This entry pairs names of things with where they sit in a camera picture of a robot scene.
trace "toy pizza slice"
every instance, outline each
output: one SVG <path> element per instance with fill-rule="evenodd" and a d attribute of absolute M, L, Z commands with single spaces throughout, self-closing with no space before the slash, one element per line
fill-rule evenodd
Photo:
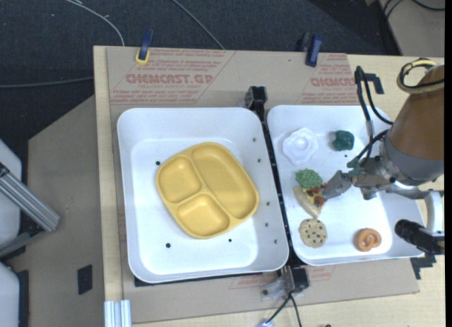
<path fill-rule="evenodd" d="M 308 212 L 308 214 L 312 215 L 314 218 L 319 216 L 325 205 L 321 187 L 302 188 L 301 186 L 296 186 L 294 188 L 294 194 L 298 203 L 306 212 Z"/>

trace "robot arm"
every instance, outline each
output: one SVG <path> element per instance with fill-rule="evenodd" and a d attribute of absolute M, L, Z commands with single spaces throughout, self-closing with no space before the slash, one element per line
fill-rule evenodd
<path fill-rule="evenodd" d="M 414 67 L 425 67 L 427 72 L 417 85 L 408 86 L 404 79 Z M 355 78 L 360 89 L 357 73 Z M 365 200 L 379 191 L 424 199 L 429 210 L 427 228 L 401 220 L 395 232 L 427 253 L 443 253 L 444 233 L 439 228 L 444 192 L 421 191 L 418 187 L 444 174 L 444 65 L 418 59 L 402 67 L 397 83 L 410 95 L 391 127 L 370 139 L 367 149 L 379 141 L 379 154 L 363 156 L 368 151 L 363 150 L 347 165 L 351 171 L 339 170 L 328 181 L 323 197 L 334 198 L 354 186 L 361 189 Z"/>

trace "toy cookie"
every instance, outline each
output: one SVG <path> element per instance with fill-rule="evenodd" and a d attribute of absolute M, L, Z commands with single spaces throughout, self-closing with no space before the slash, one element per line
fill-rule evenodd
<path fill-rule="evenodd" d="M 312 248 L 323 246 L 328 238 L 325 225 L 317 219 L 303 220 L 298 231 L 303 243 Z"/>
<path fill-rule="evenodd" d="M 360 251 L 369 251 L 381 244 L 381 235 L 375 229 L 365 228 L 356 236 L 356 247 Z"/>

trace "white tray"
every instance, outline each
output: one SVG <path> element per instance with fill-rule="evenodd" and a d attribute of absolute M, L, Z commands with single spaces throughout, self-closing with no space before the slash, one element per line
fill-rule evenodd
<path fill-rule="evenodd" d="M 17 275 L 0 263 L 0 321 L 3 327 L 17 327 L 20 285 Z"/>
<path fill-rule="evenodd" d="M 288 257 L 283 217 L 263 137 L 251 111 L 225 108 L 138 108 L 117 124 L 133 274 L 147 283 L 281 268 Z M 167 211 L 155 185 L 157 162 L 203 142 L 228 148 L 259 192 L 254 215 L 211 239 L 190 237 Z"/>
<path fill-rule="evenodd" d="M 375 134 L 388 128 L 387 124 L 374 117 L 370 109 L 369 113 L 372 115 Z M 369 139 L 361 107 L 281 105 L 269 111 L 268 128 L 294 251 L 303 262 L 321 266 L 422 254 L 394 232 L 394 226 L 400 219 L 424 224 L 416 201 L 387 193 L 377 193 L 376 198 L 365 201 L 361 191 L 353 186 L 343 195 L 328 200 L 323 207 L 319 220 L 326 225 L 328 240 L 322 247 L 308 247 L 299 237 L 300 222 L 312 217 L 298 204 L 293 194 L 293 188 L 297 185 L 295 172 L 305 168 L 312 169 L 327 182 L 337 170 L 348 171 L 347 162 L 363 149 Z M 308 128 L 318 136 L 320 148 L 304 166 L 295 167 L 283 154 L 282 143 L 293 131 L 301 128 Z M 334 133 L 337 130 L 354 134 L 353 150 L 338 152 L 333 149 L 331 143 L 335 140 Z M 378 153 L 378 146 L 374 146 L 372 155 Z M 365 227 L 378 230 L 382 236 L 381 245 L 368 252 L 359 251 L 353 244 L 356 232 Z"/>

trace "blue clamp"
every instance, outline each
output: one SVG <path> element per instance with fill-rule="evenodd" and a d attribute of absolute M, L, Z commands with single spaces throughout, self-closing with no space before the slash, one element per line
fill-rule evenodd
<path fill-rule="evenodd" d="M 306 55 L 305 64 L 307 66 L 317 66 L 317 56 L 319 55 L 322 43 L 323 36 L 318 33 L 314 33 L 311 37 L 311 41 L 309 42 L 308 53 Z"/>
<path fill-rule="evenodd" d="M 154 31 L 149 29 L 146 31 L 146 34 L 143 38 L 143 43 L 141 44 L 141 48 L 136 52 L 135 62 L 140 66 L 145 66 L 148 64 L 150 48 L 153 44 Z"/>

